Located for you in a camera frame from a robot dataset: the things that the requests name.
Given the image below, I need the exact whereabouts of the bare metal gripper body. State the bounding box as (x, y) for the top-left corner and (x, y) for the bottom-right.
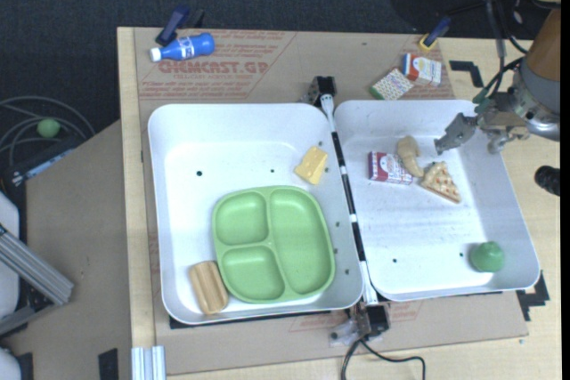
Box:
(474, 92), (562, 143)

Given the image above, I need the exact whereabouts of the beige toy croissant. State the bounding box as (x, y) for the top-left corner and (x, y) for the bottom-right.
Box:
(395, 134), (426, 179)

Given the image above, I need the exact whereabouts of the toy pizza slice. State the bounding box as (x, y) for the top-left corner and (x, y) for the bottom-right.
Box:
(419, 160), (463, 206)

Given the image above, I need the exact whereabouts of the red blue white carton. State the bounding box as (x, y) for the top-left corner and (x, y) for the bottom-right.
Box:
(401, 53), (444, 87)

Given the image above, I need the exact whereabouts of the red and white carton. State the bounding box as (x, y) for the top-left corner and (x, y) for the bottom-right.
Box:
(367, 150), (414, 187)

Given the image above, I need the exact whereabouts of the colourful dotted packet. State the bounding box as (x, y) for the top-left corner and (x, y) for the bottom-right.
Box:
(369, 67), (415, 101)

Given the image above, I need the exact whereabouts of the white plastic tray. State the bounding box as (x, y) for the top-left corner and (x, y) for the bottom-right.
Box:
(147, 102), (366, 327)
(332, 98), (542, 303)

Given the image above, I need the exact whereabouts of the green toy pear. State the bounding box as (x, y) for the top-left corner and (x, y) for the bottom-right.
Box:
(468, 240), (507, 274)

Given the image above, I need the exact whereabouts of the thin black and white rod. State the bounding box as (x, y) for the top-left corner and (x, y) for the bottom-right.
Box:
(321, 94), (380, 305)

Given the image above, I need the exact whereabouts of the yellow cheese wedge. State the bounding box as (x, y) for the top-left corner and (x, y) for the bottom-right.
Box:
(293, 145), (330, 187)

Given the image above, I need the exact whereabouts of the brown cardboard board red print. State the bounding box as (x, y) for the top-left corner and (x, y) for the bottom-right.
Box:
(133, 27), (531, 376)

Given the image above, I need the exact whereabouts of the green divided plate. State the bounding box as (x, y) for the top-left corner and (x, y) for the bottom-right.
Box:
(210, 184), (337, 305)

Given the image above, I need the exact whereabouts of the blue bottle white cap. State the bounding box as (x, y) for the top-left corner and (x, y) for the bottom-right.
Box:
(148, 31), (216, 64)

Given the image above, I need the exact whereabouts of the tan toy bread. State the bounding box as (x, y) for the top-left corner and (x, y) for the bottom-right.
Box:
(188, 260), (230, 316)

